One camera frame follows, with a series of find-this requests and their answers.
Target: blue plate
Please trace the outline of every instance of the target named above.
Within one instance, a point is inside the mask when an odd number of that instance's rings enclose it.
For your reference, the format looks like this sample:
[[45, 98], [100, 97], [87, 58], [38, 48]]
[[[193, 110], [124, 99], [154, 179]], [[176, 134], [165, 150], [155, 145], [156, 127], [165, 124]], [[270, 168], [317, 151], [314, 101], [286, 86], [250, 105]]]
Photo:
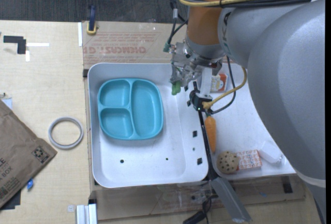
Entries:
[[98, 93], [102, 131], [122, 140], [150, 139], [163, 128], [163, 106], [158, 87], [144, 79], [106, 81]]

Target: cardboard bag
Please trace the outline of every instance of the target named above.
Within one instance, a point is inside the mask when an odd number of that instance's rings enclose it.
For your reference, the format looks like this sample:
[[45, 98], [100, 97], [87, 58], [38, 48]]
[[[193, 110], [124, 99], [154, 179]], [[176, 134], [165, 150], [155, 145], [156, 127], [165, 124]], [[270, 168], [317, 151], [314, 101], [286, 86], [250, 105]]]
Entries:
[[0, 208], [56, 153], [0, 100]]

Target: carrot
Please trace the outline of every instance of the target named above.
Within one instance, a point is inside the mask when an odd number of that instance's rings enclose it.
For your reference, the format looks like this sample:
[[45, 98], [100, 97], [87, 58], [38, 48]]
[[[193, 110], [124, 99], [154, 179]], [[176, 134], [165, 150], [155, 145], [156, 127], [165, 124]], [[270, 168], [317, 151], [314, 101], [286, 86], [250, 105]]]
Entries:
[[209, 147], [214, 153], [216, 150], [216, 120], [210, 115], [205, 120], [205, 128], [208, 136]]

